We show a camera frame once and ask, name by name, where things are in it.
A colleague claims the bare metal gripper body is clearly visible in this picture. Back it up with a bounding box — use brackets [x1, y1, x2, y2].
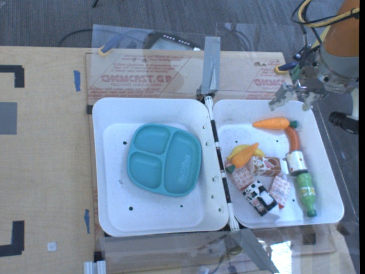
[295, 66, 360, 96]

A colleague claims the orange carrot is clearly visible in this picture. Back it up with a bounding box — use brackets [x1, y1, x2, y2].
[252, 117, 299, 131]
[226, 142, 259, 175]

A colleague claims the orange sausage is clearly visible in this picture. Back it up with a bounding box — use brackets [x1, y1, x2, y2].
[285, 126, 301, 153]

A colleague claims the yellow banana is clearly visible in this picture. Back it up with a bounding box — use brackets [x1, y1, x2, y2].
[227, 144, 266, 161]

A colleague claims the white can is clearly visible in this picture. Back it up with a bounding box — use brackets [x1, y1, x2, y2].
[285, 150, 309, 177]

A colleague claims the brown and white carton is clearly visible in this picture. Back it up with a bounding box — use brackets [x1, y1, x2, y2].
[247, 156, 283, 178]

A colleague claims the thin black and white rod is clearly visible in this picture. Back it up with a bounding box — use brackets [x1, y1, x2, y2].
[203, 95, 241, 232]

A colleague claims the white plastic tray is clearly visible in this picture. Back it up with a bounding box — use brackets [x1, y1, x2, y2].
[91, 97, 230, 237]
[212, 99, 345, 229]

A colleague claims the orange patterned carton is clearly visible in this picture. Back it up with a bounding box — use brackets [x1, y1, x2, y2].
[269, 175, 293, 210]
[230, 166, 255, 192]

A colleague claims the green bottle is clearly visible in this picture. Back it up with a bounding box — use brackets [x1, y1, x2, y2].
[295, 172, 318, 218]

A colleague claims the black and white cow carton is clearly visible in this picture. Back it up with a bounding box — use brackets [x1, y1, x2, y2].
[242, 180, 279, 217]

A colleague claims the blue divided plate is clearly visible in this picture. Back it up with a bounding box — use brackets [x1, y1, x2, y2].
[126, 123, 203, 198]

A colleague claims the brown cardboard board red print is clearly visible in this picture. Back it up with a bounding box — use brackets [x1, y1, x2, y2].
[85, 49, 338, 254]

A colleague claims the black cylinder on white bracket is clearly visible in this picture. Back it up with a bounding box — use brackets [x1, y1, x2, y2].
[328, 87, 360, 135]

